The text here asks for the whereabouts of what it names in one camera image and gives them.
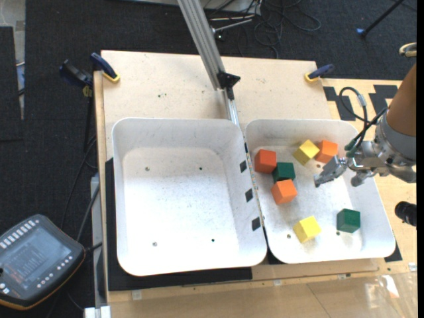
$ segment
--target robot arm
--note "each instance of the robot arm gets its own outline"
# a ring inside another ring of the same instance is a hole
[[[388,109],[371,122],[376,123],[374,140],[362,141],[358,146],[347,145],[346,158],[335,156],[314,176],[316,187],[339,177],[347,168],[356,172],[351,180],[353,186],[363,184],[366,178],[376,174],[391,174],[407,183],[416,182],[413,170],[417,155],[416,81],[417,64],[414,64]]]

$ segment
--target wooden block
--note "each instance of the wooden block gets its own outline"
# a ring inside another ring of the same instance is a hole
[[[360,228],[360,212],[353,209],[343,209],[337,213],[337,229],[353,233]]]
[[[277,167],[277,154],[274,151],[260,149],[254,157],[255,172],[271,174]]]
[[[274,171],[272,171],[272,177],[274,179],[274,183],[287,179],[294,180],[296,178],[296,174],[294,172],[293,163],[277,162],[277,167]]]
[[[316,156],[319,152],[319,148],[309,139],[306,140],[299,148],[293,153],[293,156],[302,165],[305,165],[310,159]]]
[[[313,215],[298,221],[293,230],[302,243],[314,239],[321,233],[321,228]]]
[[[296,187],[291,179],[276,182],[271,188],[271,193],[277,205],[289,203],[297,196]]]
[[[339,144],[328,140],[322,140],[318,144],[318,148],[319,152],[315,156],[315,160],[325,164],[329,162],[333,156],[339,153]]]

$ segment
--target screen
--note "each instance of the screen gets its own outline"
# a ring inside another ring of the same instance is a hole
[[[44,277],[47,270],[56,268],[71,252],[42,227],[21,239],[0,255],[0,267],[24,290]]]

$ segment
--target white tray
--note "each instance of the white tray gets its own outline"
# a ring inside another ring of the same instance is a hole
[[[349,123],[338,120],[255,120],[246,126],[246,142],[252,163],[260,148],[277,152],[279,162],[292,162],[297,197],[290,203],[276,205],[271,194],[272,175],[255,173],[260,208],[268,246],[280,261],[291,263],[321,262],[389,256],[396,247],[392,228],[373,178],[353,187],[354,172],[347,170],[338,179],[315,187],[313,175],[323,164],[311,159],[301,165],[292,154],[307,139],[315,144],[326,139],[344,146],[357,134]],[[354,233],[337,231],[337,213],[343,209],[360,212],[360,229]],[[300,243],[293,226],[314,215],[322,232]]]
[[[225,119],[126,118],[115,123],[112,143],[117,257],[126,272],[253,266],[265,258],[236,125]]]

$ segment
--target dark carpet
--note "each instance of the dark carpet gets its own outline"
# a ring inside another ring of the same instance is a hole
[[[372,80],[402,80],[414,63],[415,59],[401,57],[398,50],[417,41],[417,0],[405,0],[366,38],[359,37],[356,28],[371,25],[396,0],[268,1],[263,4],[262,19],[224,33],[224,41],[217,42],[222,56],[313,60],[318,66],[335,66],[328,78]],[[213,23],[215,28],[223,25]],[[59,225],[78,177],[63,226],[75,238],[96,170],[83,164],[79,174],[87,98],[78,87],[61,80],[60,65],[70,59],[79,69],[91,72],[89,55],[102,49],[180,54],[197,54],[197,50],[179,7],[26,0],[25,120],[18,121],[13,33],[0,30],[0,206],[6,213],[0,217],[0,229],[3,232],[35,213]],[[94,150],[89,159],[91,164],[95,161]],[[88,223],[81,239],[84,246],[91,245],[90,232]],[[67,293],[82,307],[94,306],[90,258],[58,297],[51,317],[82,317]],[[46,317],[56,298],[27,312],[0,307],[0,317]]]

